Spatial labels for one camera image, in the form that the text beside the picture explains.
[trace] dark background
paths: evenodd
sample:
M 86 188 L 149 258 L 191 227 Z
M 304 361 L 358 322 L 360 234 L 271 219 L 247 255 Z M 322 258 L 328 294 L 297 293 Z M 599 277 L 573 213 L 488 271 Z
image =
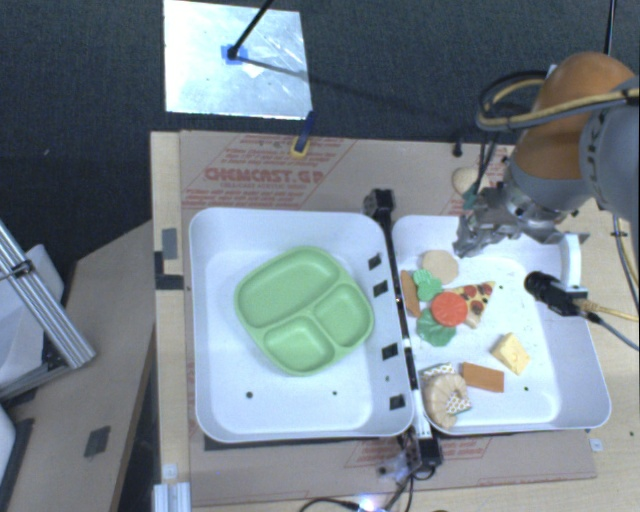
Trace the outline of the dark background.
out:
M 259 6 L 260 1 L 218 2 Z M 638 73 L 640 2 L 613 55 Z M 279 0 L 301 13 L 318 135 L 480 140 L 479 90 L 602 51 L 607 0 Z M 0 219 L 73 261 L 151 217 L 149 133 L 296 133 L 301 123 L 164 111 L 159 0 L 0 2 Z

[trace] cheese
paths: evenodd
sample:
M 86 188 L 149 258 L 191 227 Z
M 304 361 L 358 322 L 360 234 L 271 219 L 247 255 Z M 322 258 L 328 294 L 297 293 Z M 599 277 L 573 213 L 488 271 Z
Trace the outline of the cheese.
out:
M 491 354 L 516 375 L 520 375 L 531 361 L 531 357 L 512 332 L 502 337 Z

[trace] green plate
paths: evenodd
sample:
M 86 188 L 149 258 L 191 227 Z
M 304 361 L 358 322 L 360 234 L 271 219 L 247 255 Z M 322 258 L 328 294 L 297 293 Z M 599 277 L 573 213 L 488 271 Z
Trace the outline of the green plate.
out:
M 335 363 L 371 334 L 373 311 L 347 271 L 327 252 L 296 247 L 249 273 L 235 290 L 242 325 L 292 375 Z

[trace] silver metal sheet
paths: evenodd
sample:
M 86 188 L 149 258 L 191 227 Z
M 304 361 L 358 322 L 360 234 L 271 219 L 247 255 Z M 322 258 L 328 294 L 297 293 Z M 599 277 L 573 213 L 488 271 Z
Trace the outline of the silver metal sheet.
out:
M 243 61 L 226 59 L 226 47 L 235 44 L 257 12 L 165 0 L 167 111 L 307 117 L 311 91 L 299 13 L 267 11 L 242 45 Z

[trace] toy pizza slice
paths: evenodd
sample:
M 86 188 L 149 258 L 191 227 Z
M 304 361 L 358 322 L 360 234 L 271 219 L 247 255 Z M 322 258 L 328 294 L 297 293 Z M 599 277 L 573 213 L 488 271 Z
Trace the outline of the toy pizza slice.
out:
M 495 284 L 495 281 L 487 281 L 482 284 L 458 286 L 445 291 L 455 293 L 464 299 L 467 303 L 467 317 L 464 323 L 475 329 L 482 319 L 487 304 L 489 304 Z

